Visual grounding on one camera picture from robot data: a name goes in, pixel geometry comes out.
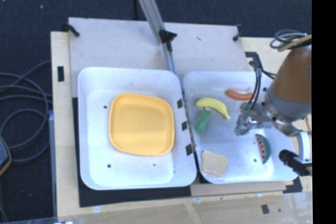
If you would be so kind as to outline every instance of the orange plate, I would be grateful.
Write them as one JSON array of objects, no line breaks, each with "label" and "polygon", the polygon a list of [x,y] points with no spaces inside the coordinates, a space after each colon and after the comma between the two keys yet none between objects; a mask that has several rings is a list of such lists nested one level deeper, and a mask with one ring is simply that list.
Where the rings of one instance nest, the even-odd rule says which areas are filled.
[{"label": "orange plate", "polygon": [[161,156],[172,149],[174,136],[174,113],[165,100],[137,93],[122,93],[113,99],[109,138],[117,150]]}]

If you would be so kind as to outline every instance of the toy watermelon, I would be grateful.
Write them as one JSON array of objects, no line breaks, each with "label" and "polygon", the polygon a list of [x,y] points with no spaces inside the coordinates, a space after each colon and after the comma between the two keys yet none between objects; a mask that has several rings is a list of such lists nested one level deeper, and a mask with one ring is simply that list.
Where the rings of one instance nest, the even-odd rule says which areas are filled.
[{"label": "toy watermelon", "polygon": [[259,147],[262,163],[264,164],[268,161],[269,156],[271,155],[271,147],[269,145],[269,142],[264,136],[260,134],[256,134],[256,139],[257,139],[257,144]]}]

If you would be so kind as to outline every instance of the black floor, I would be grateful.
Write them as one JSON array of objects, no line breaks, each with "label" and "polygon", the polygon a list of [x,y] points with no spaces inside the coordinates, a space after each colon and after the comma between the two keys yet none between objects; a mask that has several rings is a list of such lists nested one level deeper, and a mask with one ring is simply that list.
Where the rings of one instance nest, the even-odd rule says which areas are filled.
[{"label": "black floor", "polygon": [[[240,24],[242,36],[271,37],[281,29],[312,31],[312,0],[157,0],[157,4],[165,22]],[[1,135],[9,146],[34,135],[46,106],[29,98],[3,99],[26,94],[26,89],[4,88],[15,81],[4,73],[23,75],[50,60],[50,32],[60,31],[68,17],[134,19],[133,4],[132,0],[0,0],[0,126],[18,110],[41,111],[18,112],[5,124]],[[29,79],[52,93],[49,63]],[[29,82],[19,85],[31,87]],[[12,150],[13,158],[38,153],[48,135],[45,125],[31,143]],[[53,215],[49,149],[32,162],[13,164],[0,182],[0,205],[10,221]]]}]

